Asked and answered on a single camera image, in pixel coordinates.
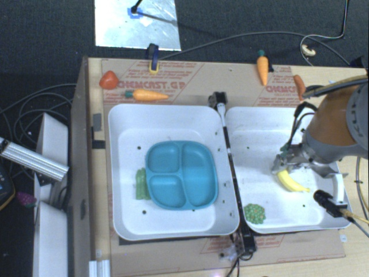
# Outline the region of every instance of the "blue plate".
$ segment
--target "blue plate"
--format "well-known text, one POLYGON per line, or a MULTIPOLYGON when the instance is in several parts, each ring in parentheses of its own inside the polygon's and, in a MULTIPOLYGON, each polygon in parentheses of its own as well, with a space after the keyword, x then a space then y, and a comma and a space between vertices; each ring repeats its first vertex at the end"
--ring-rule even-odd
POLYGON ((218 178, 211 152, 193 141, 165 141, 146 154, 146 181, 160 207, 199 209, 218 196, 218 178))

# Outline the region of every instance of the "yellow banana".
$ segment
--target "yellow banana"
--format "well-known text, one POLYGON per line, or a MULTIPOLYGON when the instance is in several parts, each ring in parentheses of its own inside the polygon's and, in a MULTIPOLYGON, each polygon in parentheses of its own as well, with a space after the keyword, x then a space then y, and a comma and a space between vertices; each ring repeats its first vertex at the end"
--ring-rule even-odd
POLYGON ((278 179, 280 182, 290 191, 292 192, 301 192, 306 191, 310 192, 309 188, 305 188, 301 186, 298 182, 295 182, 288 174, 287 169, 280 171, 277 173, 278 179))

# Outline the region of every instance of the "toy carrot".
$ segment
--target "toy carrot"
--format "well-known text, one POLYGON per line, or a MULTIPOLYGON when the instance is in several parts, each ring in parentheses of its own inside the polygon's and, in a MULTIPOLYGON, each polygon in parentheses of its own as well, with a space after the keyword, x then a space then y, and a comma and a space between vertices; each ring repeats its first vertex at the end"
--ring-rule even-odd
POLYGON ((156 91, 150 91, 145 89, 136 89, 134 91, 126 91, 126 98, 134 98, 142 102, 151 102, 153 100, 168 99, 169 96, 156 91))
POLYGON ((258 55, 259 57, 256 62, 258 72, 261 79, 261 83, 265 86, 268 83, 269 61, 268 58, 265 56, 265 52, 263 50, 259 50, 258 55))
POLYGON ((118 85, 119 79, 113 71, 107 71, 100 79, 99 85, 103 89, 114 89, 118 85))
POLYGON ((298 90, 299 100, 303 101, 304 98, 302 97, 302 95, 305 93, 305 90, 306 90, 304 81, 302 81, 302 79, 299 75, 294 75, 293 80, 294 80, 296 88, 298 90))

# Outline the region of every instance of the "green peas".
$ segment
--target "green peas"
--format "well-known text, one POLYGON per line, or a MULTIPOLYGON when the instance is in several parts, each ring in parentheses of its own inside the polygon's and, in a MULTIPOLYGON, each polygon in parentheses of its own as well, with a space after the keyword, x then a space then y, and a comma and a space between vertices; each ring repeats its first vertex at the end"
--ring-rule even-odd
POLYGON ((262 224, 266 219, 264 207, 258 204, 247 204, 243 207, 246 220, 253 224, 262 224))

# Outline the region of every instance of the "wire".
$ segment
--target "wire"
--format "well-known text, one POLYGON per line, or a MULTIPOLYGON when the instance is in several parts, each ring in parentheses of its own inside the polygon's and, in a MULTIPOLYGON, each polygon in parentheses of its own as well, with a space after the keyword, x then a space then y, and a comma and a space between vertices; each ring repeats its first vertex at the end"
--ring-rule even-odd
POLYGON ((59 192, 59 196, 58 196, 58 203, 60 202, 60 199, 62 198, 62 192, 63 192, 64 190, 66 190, 66 189, 67 189, 67 186, 62 187, 62 189, 60 190, 60 192, 59 192))
POLYGON ((307 87, 307 91, 304 92, 302 97, 307 99, 312 96, 322 96, 342 88, 351 87, 354 85, 362 85, 365 83, 368 83, 368 75, 354 76, 325 86, 313 86, 312 88, 307 87))
POLYGON ((344 35, 345 35, 345 32, 346 32, 346 20, 347 20, 347 12, 348 12, 348 4, 349 4, 349 0, 345 0, 345 11, 344 11, 344 20, 343 20, 343 23, 342 23, 342 30, 341 30, 341 33, 336 36, 336 37, 330 37, 330 36, 323 36, 323 35, 317 35, 317 34, 310 34, 310 35, 306 35, 300 42, 300 53, 301 53, 301 56, 303 57, 303 59, 310 65, 312 66, 312 63, 307 59, 307 57, 304 55, 304 52, 303 52, 303 49, 302 49, 302 45, 303 45, 303 42, 306 40, 306 39, 312 39, 312 37, 318 37, 318 38, 322 38, 322 39, 329 39, 329 40, 337 40, 337 39, 341 39, 344 35))
POLYGON ((23 173, 23 171, 21 170, 21 171, 18 171, 16 174, 12 174, 11 175, 11 177, 12 178, 15 178, 15 177, 18 177, 18 175, 20 175, 20 174, 22 174, 23 173))
POLYGON ((368 209, 368 204, 365 202, 364 199, 364 195, 363 195, 363 191, 362 191, 362 187, 361 187, 361 181, 360 181, 360 157, 357 157, 356 159, 356 190, 357 190, 357 195, 359 196, 359 200, 360 200, 360 205, 362 206, 362 210, 364 213, 364 216, 366 219, 368 219, 368 215, 365 209, 368 209))
POLYGON ((331 40, 342 38, 345 34, 345 31, 346 31, 348 5, 349 5, 349 0, 345 0, 345 11, 344 11, 344 19, 343 19, 343 22, 342 22, 342 31, 341 31, 341 34, 338 37, 329 37, 329 36, 322 36, 322 35, 316 35, 316 34, 305 35, 305 34, 301 34, 301 33, 297 33, 297 32, 289 32, 289 31, 266 31, 266 32, 241 33, 241 34, 238 34, 238 35, 229 36, 229 37, 222 38, 222 39, 215 40, 215 41, 211 41, 209 43, 205 43, 205 44, 202 44, 202 45, 199 45, 199 46, 195 46, 195 47, 192 47, 192 48, 189 48, 187 50, 183 50, 183 51, 180 51, 180 52, 177 52, 177 53, 174 53, 174 54, 169 54, 169 55, 166 55, 164 57, 159 58, 159 60, 168 59, 168 58, 171 58, 171 57, 175 57, 177 55, 181 55, 181 54, 184 54, 184 53, 189 53, 189 52, 194 51, 194 50, 198 50, 198 49, 201 49, 201 48, 204 48, 204 47, 207 47, 207 46, 211 46, 211 45, 214 45, 214 44, 217 44, 217 43, 221 43, 221 42, 224 42, 224 41, 227 41, 227 40, 237 39, 237 38, 241 38, 241 37, 257 36, 257 35, 273 35, 273 34, 281 35, 282 34, 282 35, 292 35, 292 36, 302 37, 302 40, 300 41, 300 53, 301 53, 303 59, 311 66, 312 66, 312 63, 309 62, 309 60, 305 57, 305 55, 302 52, 302 44, 308 38, 310 40, 314 41, 314 42, 319 43, 320 45, 324 46, 325 48, 327 48, 328 50, 333 52, 342 61, 344 61, 346 65, 349 66, 350 63, 341 54, 339 54, 335 49, 331 48, 330 46, 328 46, 324 42, 321 42, 320 40, 317 40, 317 39, 314 38, 314 37, 318 37, 318 38, 331 39, 331 40))
POLYGON ((363 227, 361 227, 361 225, 359 225, 353 218, 348 218, 348 220, 353 223, 356 227, 358 227, 359 229, 361 229, 361 231, 369 238, 369 233, 365 231, 365 229, 363 227))
POLYGON ((244 255, 241 255, 240 256, 240 260, 249 261, 249 260, 251 260, 253 258, 253 255, 254 255, 253 252, 248 256, 248 258, 245 258, 244 255))
MULTIPOLYGON (((66 101, 65 102, 62 102, 62 103, 60 103, 60 104, 57 104, 56 106, 53 106, 53 107, 51 107, 51 108, 49 108, 49 109, 41 109, 41 110, 54 110, 54 109, 56 109, 56 108, 58 108, 58 107, 60 107, 60 106, 63 106, 63 105, 65 105, 65 104, 71 104, 71 101, 72 101, 72 99, 66 99, 66 101)), ((21 129, 21 131, 22 131, 22 134, 20 135, 20 137, 18 138, 20 141, 22 140, 22 138, 23 138, 23 136, 25 136, 30 142, 32 142, 33 144, 37 144, 37 142, 34 140, 34 139, 32 139, 29 135, 28 135, 28 133, 27 133, 27 130, 29 129, 29 127, 31 127, 31 125, 33 124, 33 123, 35 123, 39 118, 41 118, 42 116, 43 116, 43 114, 44 113, 46 113, 46 111, 45 112, 42 112, 41 114, 39 114, 38 116, 36 116, 33 120, 31 120, 30 122, 29 122, 29 124, 27 125, 27 127, 26 128, 23 128, 22 126, 20 126, 20 129, 21 129)))
POLYGON ((10 110, 11 108, 15 107, 16 105, 18 105, 19 103, 23 102, 24 100, 27 100, 31 96, 36 95, 38 93, 41 93, 41 92, 44 92, 44 91, 48 91, 48 90, 51 90, 51 89, 54 89, 54 88, 59 88, 59 87, 75 87, 75 86, 76 85, 73 84, 73 83, 67 83, 67 84, 59 84, 59 85, 54 85, 54 86, 50 86, 50 87, 41 89, 39 91, 36 91, 34 93, 31 93, 30 95, 25 96, 24 98, 22 98, 22 99, 16 101, 15 103, 11 104, 9 107, 3 109, 2 111, 0 111, 0 115, 3 114, 4 112, 10 110))
MULTIPOLYGON (((39 94, 37 94, 37 95, 31 96, 29 99, 27 99, 27 100, 22 104, 22 106, 21 106, 21 108, 20 108, 20 110, 19 110, 19 116, 22 114, 24 107, 25 107, 25 106, 26 106, 26 105, 27 105, 27 104, 28 104, 32 99, 36 99, 36 98, 39 98, 39 97, 41 97, 41 96, 55 96, 55 97, 57 97, 57 98, 61 98, 61 99, 63 99, 63 100, 65 101, 65 103, 67 103, 67 104, 69 104, 69 105, 71 106, 71 101, 70 101, 68 98, 66 98, 65 96, 60 95, 60 94, 58 94, 58 93, 53 93, 53 92, 44 92, 44 93, 39 93, 39 94)), ((36 141, 34 141, 33 139, 31 139, 31 138, 28 136, 28 134, 25 132, 25 130, 24 130, 24 128, 23 128, 23 125, 22 125, 22 122, 21 122, 21 121, 19 121, 19 127, 20 127, 20 129, 21 129, 22 133, 26 136, 26 138, 28 138, 32 143, 36 144, 36 141)))
POLYGON ((293 137, 295 136, 296 131, 300 127, 302 119, 308 115, 314 115, 314 114, 315 113, 305 113, 300 117, 298 121, 296 121, 297 117, 295 117, 295 119, 293 120, 293 124, 292 124, 291 135, 289 136, 287 143, 285 143, 285 145, 282 147, 285 151, 289 150, 289 148, 291 147, 293 137))
POLYGON ((344 209, 344 208, 341 208, 340 209, 340 212, 346 217, 346 218, 355 218, 355 219, 358 219, 358 220, 361 220, 362 222, 364 223, 367 223, 369 224, 369 220, 365 219, 365 218, 362 218, 361 216, 358 216, 356 214, 353 214, 351 211, 347 210, 347 209, 344 209))
MULTIPOLYGON (((164 57, 159 58, 159 60, 164 60, 164 59, 175 57, 177 55, 181 55, 181 54, 184 54, 184 53, 189 53, 191 51, 198 50, 198 49, 201 49, 201 48, 204 48, 204 47, 207 47, 207 46, 211 46, 211 45, 214 45, 214 44, 217 44, 217 43, 221 43, 221 42, 224 42, 224 41, 237 39, 237 38, 241 38, 241 37, 258 36, 258 35, 292 35, 292 36, 298 36, 298 37, 305 37, 306 36, 306 35, 301 34, 301 33, 289 32, 289 31, 267 31, 267 32, 241 33, 241 34, 238 34, 238 35, 229 36, 229 37, 222 38, 222 39, 215 40, 215 41, 211 41, 209 43, 205 43, 205 44, 202 44, 202 45, 199 45, 199 46, 195 46, 195 47, 189 48, 187 50, 179 51, 179 52, 174 53, 174 54, 169 54, 169 55, 166 55, 164 57)), ((330 46, 328 46, 324 42, 321 42, 321 41, 316 40, 314 38, 310 38, 310 40, 315 41, 315 42, 319 43, 320 45, 324 46, 325 48, 327 48, 328 50, 333 52, 336 56, 338 56, 340 59, 342 59, 342 61, 344 61, 346 65, 348 65, 348 66, 350 65, 350 63, 341 54, 339 54, 336 50, 334 50, 333 48, 331 48, 330 46)))
POLYGON ((240 275, 240 259, 237 258, 233 264, 233 266, 231 267, 231 270, 228 272, 227 276, 226 277, 231 277, 234 269, 236 268, 237 266, 237 277, 240 275))
POLYGON ((32 111, 28 111, 28 112, 26 112, 26 113, 23 113, 22 115, 20 115, 19 117, 18 117, 18 119, 16 120, 16 122, 14 123, 14 126, 13 126, 13 133, 14 133, 14 138, 21 144, 21 141, 20 141, 20 139, 17 137, 17 133, 16 133, 16 126, 17 126, 17 123, 18 122, 20 122, 20 120, 23 118, 23 117, 25 117, 26 115, 29 115, 29 114, 33 114, 33 113, 36 113, 36 112, 43 112, 43 113, 50 113, 50 114, 54 114, 54 115, 57 115, 57 116, 59 116, 59 117, 61 117, 61 118, 63 118, 64 120, 66 120, 67 121, 67 118, 64 116, 64 115, 62 115, 62 114, 60 114, 60 113, 58 113, 58 112, 55 112, 55 111, 52 111, 52 110, 48 110, 48 109, 37 109, 37 110, 32 110, 32 111))
POLYGON ((5 120, 5 124, 7 126, 7 129, 9 131, 9 138, 12 140, 13 139, 13 133, 12 133, 12 127, 10 126, 10 123, 9 123, 9 119, 7 118, 7 116, 5 115, 5 113, 1 112, 1 115, 3 116, 4 120, 5 120))

